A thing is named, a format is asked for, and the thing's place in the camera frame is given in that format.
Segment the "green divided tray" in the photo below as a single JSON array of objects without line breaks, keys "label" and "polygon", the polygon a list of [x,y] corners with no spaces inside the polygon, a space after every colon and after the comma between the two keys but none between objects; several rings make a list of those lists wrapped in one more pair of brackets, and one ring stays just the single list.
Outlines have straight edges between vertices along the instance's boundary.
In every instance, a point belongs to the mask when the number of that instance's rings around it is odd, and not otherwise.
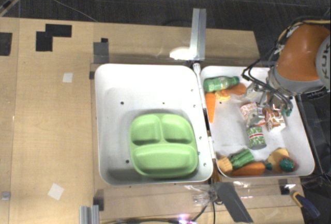
[{"label": "green divided tray", "polygon": [[145,114],[130,126],[130,152],[135,170],[151,178],[177,178],[198,165],[190,123],[175,114]]}]

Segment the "green bottle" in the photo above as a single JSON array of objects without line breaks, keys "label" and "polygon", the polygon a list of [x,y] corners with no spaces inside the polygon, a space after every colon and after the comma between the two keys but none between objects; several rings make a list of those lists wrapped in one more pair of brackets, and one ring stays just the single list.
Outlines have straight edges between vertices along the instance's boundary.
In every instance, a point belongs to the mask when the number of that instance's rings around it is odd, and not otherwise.
[{"label": "green bottle", "polygon": [[238,77],[218,77],[214,79],[207,79],[203,82],[203,88],[206,93],[219,91],[220,89],[227,89],[232,85],[239,83]]}]

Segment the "toy carrot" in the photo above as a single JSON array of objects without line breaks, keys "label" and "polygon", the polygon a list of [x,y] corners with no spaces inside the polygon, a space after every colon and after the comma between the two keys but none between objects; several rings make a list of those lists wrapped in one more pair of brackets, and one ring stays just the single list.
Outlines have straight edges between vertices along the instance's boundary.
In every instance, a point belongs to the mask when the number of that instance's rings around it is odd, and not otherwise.
[{"label": "toy carrot", "polygon": [[262,162],[253,162],[241,167],[231,173],[232,176],[249,176],[261,175],[265,170],[265,165]]},{"label": "toy carrot", "polygon": [[207,112],[208,112],[208,119],[209,119],[209,122],[212,123],[214,120],[214,114],[215,114],[216,96],[214,93],[206,93],[205,99],[206,99],[206,106],[207,106]]}]

